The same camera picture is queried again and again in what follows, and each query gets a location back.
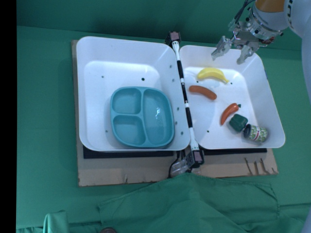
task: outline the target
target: white tray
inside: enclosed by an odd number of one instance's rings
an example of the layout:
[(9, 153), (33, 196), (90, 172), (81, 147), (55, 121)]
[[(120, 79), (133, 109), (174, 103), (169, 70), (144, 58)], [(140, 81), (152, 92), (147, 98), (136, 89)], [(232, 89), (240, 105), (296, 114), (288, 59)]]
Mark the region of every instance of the white tray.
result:
[[(238, 65), (236, 60), (241, 51), (229, 50), (213, 61), (211, 53), (214, 50), (215, 48), (190, 45), (180, 49), (196, 141), (206, 149), (283, 146), (285, 134), (261, 59), (254, 54), (245, 63)], [(230, 81), (225, 84), (216, 79), (198, 80), (197, 74), (205, 67), (219, 68)], [(217, 94), (217, 99), (210, 100), (201, 94), (191, 93), (188, 90), (191, 85), (209, 88)], [(242, 133), (234, 131), (229, 125), (233, 115), (224, 125), (220, 125), (221, 115), (231, 103), (241, 104), (237, 113), (246, 117), (248, 123), (267, 129), (268, 137), (265, 142), (245, 139)]]
[(125, 86), (159, 89), (169, 98), (174, 137), (165, 147), (148, 150), (182, 150), (190, 142), (185, 104), (174, 51), (165, 44), (84, 37), (77, 42), (79, 134), (88, 149), (140, 151), (121, 144), (110, 123), (110, 98)]

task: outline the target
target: green tablecloth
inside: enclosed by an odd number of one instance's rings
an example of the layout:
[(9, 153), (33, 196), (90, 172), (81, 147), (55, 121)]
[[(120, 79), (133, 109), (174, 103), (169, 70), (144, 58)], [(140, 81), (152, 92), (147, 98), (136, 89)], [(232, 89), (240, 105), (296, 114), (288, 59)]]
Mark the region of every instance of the green tablecloth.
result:
[(44, 233), (300, 233), (304, 221), (280, 211), (270, 185), (182, 174), (98, 204), (102, 225), (73, 225), (47, 214)]

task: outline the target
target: toy banana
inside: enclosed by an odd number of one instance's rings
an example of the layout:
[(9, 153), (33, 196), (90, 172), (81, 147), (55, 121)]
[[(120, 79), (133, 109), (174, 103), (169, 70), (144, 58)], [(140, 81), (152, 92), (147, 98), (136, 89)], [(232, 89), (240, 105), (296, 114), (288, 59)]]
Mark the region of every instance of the toy banana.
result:
[(204, 69), (202, 69), (198, 75), (197, 75), (198, 79), (205, 79), (205, 78), (208, 78), (208, 77), (214, 77), (214, 78), (217, 78), (217, 79), (220, 79), (226, 83), (229, 82), (228, 79), (226, 79), (224, 73), (217, 69), (217, 68), (213, 68), (213, 67), (206, 67)]

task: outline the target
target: cardboard base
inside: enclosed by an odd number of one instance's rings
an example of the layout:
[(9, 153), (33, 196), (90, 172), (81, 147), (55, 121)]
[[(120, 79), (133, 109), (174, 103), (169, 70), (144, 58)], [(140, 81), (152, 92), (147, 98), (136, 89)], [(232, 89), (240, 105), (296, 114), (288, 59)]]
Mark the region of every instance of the cardboard base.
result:
[[(151, 183), (168, 178), (169, 168), (176, 159), (176, 153), (164, 156), (153, 154), (148, 157), (113, 156), (102, 153), (86, 157), (86, 150), (79, 137), (78, 83), (76, 43), (72, 40), (72, 65), (76, 119), (78, 185), (115, 185), (126, 183)], [(272, 149), (206, 151), (205, 163), (195, 172), (198, 175), (225, 178), (250, 175), (278, 174)]]

